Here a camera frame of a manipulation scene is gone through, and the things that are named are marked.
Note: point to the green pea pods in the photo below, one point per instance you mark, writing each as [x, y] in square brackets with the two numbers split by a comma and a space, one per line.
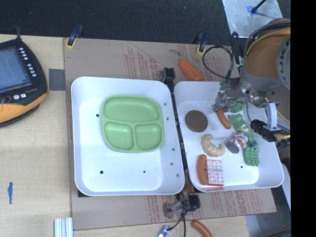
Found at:
[251, 156]

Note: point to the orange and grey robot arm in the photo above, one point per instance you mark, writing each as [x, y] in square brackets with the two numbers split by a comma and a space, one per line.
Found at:
[264, 60]

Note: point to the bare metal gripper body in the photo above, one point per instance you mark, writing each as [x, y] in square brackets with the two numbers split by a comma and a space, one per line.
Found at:
[238, 95]

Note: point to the long orange sausage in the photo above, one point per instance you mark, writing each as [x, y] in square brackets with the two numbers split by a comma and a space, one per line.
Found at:
[201, 228]
[202, 169]

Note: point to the brown round biscuit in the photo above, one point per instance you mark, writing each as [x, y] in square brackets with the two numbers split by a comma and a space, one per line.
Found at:
[196, 121]

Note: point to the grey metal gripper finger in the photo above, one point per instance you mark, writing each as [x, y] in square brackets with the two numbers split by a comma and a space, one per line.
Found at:
[217, 102]
[227, 105]

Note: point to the cream croissant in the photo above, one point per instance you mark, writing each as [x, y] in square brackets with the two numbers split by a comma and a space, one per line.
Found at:
[212, 149]

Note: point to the orange and white carton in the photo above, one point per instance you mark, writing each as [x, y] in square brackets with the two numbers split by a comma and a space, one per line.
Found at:
[215, 173]

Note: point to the orange and white can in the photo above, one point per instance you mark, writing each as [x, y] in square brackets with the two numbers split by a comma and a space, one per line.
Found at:
[239, 141]

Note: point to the white plastic tray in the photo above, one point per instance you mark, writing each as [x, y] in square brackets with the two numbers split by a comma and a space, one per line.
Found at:
[232, 176]
[123, 171]

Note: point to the black cylinder on white bracket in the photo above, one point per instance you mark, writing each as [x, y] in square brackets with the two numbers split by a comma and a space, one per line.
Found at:
[265, 130]

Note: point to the orange bottle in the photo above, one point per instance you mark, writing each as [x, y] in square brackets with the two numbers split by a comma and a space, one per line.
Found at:
[191, 70]

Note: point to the brown cardboard board red print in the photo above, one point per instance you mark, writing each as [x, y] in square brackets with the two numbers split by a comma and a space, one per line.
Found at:
[118, 55]

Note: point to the short orange sausage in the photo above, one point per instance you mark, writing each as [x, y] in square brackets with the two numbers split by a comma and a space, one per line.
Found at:
[224, 120]

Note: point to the green divided plate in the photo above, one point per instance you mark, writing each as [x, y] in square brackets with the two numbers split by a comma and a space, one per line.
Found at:
[132, 123]

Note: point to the green plastic bottle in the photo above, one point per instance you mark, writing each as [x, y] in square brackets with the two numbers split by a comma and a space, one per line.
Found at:
[240, 125]

